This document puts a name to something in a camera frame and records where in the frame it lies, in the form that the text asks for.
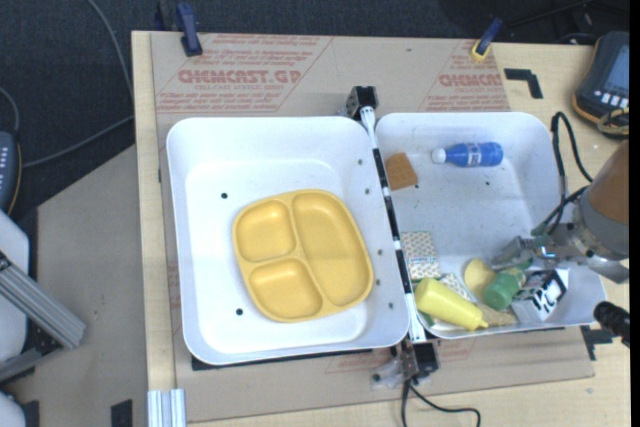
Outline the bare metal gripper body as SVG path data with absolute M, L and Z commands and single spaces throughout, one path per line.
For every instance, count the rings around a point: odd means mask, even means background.
M 561 262 L 586 265 L 602 255 L 601 244 L 583 224 L 539 225 L 531 236 L 535 255 L 549 265 Z

